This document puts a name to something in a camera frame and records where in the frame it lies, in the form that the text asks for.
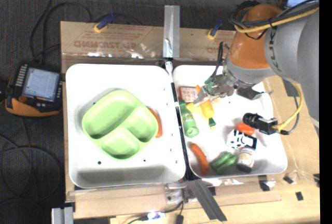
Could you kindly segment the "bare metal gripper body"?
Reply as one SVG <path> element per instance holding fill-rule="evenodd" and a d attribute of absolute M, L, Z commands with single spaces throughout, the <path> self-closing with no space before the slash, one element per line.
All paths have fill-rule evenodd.
<path fill-rule="evenodd" d="M 231 74 L 210 76 L 206 80 L 206 91 L 210 96 L 232 96 L 238 87 L 238 79 Z"/>

